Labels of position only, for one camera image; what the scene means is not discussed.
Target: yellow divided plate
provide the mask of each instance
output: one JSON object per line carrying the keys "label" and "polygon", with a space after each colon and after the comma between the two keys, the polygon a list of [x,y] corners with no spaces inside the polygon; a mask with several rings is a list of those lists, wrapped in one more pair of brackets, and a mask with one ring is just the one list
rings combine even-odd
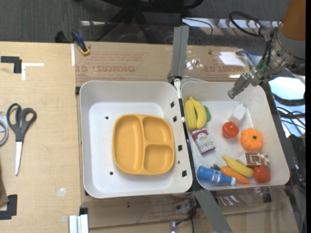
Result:
{"label": "yellow divided plate", "polygon": [[130,174],[161,174],[174,164],[175,149],[171,126],[157,116],[128,114],[113,128],[113,159]]}

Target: blue clamp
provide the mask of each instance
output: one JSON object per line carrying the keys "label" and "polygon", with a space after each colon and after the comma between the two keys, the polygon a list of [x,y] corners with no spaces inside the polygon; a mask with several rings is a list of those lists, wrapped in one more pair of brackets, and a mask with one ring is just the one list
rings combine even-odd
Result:
{"label": "blue clamp", "polygon": [[71,31],[73,40],[78,43],[78,49],[83,55],[89,54],[89,48],[85,45],[84,40],[81,38],[79,33],[76,30]]}

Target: toy carrot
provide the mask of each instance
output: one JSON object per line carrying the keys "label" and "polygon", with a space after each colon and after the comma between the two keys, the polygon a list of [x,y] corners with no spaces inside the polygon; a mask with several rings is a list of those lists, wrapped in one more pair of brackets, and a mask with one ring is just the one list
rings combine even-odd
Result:
{"label": "toy carrot", "polygon": [[233,170],[232,168],[228,166],[221,167],[220,171],[228,177],[234,177],[237,182],[244,183],[244,184],[250,184],[249,180],[246,177],[239,174],[237,171]]}

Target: yellow banana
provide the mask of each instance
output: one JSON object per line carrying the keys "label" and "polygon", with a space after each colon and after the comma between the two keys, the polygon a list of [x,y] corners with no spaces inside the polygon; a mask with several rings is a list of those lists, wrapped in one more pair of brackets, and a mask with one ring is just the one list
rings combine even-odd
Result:
{"label": "yellow banana", "polygon": [[196,130],[196,118],[195,118],[195,111],[192,101],[187,100],[185,102],[185,118],[186,118],[186,125],[188,130],[194,131]]}
{"label": "yellow banana", "polygon": [[198,116],[198,118],[196,120],[196,128],[199,130],[199,129],[203,128],[204,125],[206,124],[207,115],[205,112],[205,108],[204,108],[203,104],[194,100],[193,97],[190,97],[189,100],[193,103],[194,109],[195,109],[196,114]]}
{"label": "yellow banana", "polygon": [[253,177],[254,176],[254,170],[252,168],[247,167],[244,164],[227,157],[225,154],[222,155],[222,158],[225,159],[225,161],[227,162],[227,164],[230,168],[237,171],[238,173],[240,173],[244,176],[247,176],[247,177]]}

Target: blue bottle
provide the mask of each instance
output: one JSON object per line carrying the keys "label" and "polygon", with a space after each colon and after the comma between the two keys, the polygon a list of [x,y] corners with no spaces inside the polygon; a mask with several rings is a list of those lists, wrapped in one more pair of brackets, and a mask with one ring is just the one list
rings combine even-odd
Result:
{"label": "blue bottle", "polygon": [[200,180],[210,181],[217,184],[228,183],[230,185],[234,185],[236,182],[234,177],[225,176],[219,170],[206,168],[204,166],[199,166],[196,175]]}

